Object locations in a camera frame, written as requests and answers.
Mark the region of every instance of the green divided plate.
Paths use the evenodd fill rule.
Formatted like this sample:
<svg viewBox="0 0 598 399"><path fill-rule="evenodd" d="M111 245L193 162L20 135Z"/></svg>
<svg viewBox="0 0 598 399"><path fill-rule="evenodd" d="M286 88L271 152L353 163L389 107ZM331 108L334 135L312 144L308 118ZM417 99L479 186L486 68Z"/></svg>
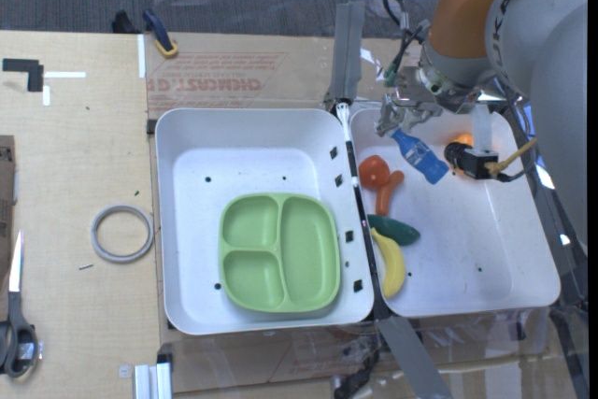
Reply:
<svg viewBox="0 0 598 399"><path fill-rule="evenodd" d="M238 305L266 312L306 312L329 305L340 285L335 222L319 200L255 193L224 209L221 281Z"/></svg>

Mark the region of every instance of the black scissors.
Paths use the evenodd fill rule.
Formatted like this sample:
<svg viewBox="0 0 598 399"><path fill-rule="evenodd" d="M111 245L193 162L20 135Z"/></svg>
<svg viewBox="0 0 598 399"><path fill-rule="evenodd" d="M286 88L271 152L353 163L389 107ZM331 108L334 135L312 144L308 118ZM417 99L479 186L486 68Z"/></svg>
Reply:
<svg viewBox="0 0 598 399"><path fill-rule="evenodd" d="M8 314L0 318L0 370L12 378L18 378L36 364L39 354L36 330L21 313L21 271L22 271L22 231L17 243L8 277Z"/></svg>

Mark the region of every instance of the yellow banana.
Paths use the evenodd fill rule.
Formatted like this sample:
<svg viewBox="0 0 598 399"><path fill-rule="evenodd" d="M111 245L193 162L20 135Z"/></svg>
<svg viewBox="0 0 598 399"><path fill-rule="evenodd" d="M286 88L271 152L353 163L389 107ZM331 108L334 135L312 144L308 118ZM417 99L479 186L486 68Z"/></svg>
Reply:
<svg viewBox="0 0 598 399"><path fill-rule="evenodd" d="M394 296L399 292L405 282L406 269L403 252L395 241L381 235L376 228L371 229L372 236L382 251L384 263L386 264L386 273L382 281L382 293L387 298Z"/></svg>

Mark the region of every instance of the green cucumber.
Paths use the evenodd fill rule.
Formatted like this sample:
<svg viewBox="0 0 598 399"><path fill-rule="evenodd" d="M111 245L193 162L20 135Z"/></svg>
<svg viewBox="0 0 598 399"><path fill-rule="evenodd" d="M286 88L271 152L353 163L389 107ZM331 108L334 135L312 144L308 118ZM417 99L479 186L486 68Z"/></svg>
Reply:
<svg viewBox="0 0 598 399"><path fill-rule="evenodd" d="M420 232L412 226L385 216L367 215L367 222L370 228L376 228L381 235L396 241L399 246L410 245L421 236Z"/></svg>

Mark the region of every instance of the gray ring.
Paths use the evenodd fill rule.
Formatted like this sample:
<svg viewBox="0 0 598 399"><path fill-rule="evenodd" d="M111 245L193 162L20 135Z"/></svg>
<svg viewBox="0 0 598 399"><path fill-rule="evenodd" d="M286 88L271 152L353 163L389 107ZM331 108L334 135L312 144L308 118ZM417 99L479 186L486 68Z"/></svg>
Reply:
<svg viewBox="0 0 598 399"><path fill-rule="evenodd" d="M102 222L102 220L112 214L112 213L133 213L139 219L141 219L144 224L146 225L146 229L148 230L148 238L146 239L145 244L141 247L141 249L137 250L132 254L125 254L119 255L114 254L109 251L106 251L97 240L97 229ZM128 205L124 203L120 203L117 205L111 205L109 207L105 207L102 209L93 219L92 223L92 245L95 252L104 258L105 260L111 261L112 263L130 263L131 261L137 260L141 258L144 254L148 252L151 247L151 243L153 242L153 221L151 220L150 215L148 215L145 211L141 208L136 207L135 205Z"/></svg>

